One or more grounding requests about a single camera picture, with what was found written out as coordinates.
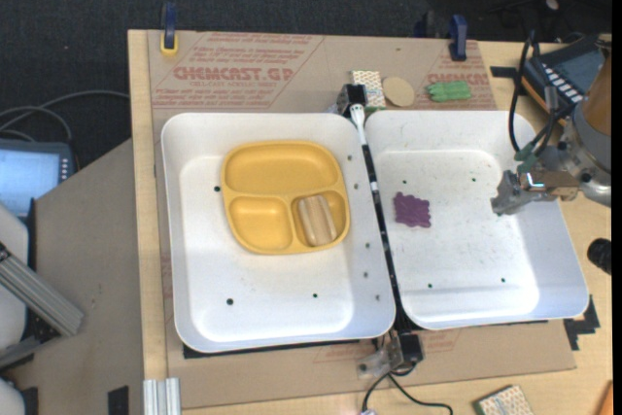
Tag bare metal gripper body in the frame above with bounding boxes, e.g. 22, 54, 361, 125
519, 142, 613, 209

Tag white plastic tray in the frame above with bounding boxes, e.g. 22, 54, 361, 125
159, 111, 397, 354
363, 109, 591, 332

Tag purple toy grapes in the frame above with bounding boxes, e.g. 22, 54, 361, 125
392, 190, 433, 230

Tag green toy pea pods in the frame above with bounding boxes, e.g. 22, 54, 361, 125
425, 80, 472, 104

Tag thin black and white rod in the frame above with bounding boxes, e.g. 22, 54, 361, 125
348, 103, 406, 332

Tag tan round biscuit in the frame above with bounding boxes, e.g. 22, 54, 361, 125
381, 75, 417, 109

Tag tan toy bread bun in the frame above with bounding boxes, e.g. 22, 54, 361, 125
295, 193, 340, 249

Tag yellow divided plate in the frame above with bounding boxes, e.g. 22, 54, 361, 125
220, 140, 352, 257

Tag brown cardboard board red print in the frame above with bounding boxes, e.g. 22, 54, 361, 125
145, 30, 578, 410

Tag black block with thin wires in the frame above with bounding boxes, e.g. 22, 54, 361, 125
338, 83, 369, 117
397, 332, 425, 364

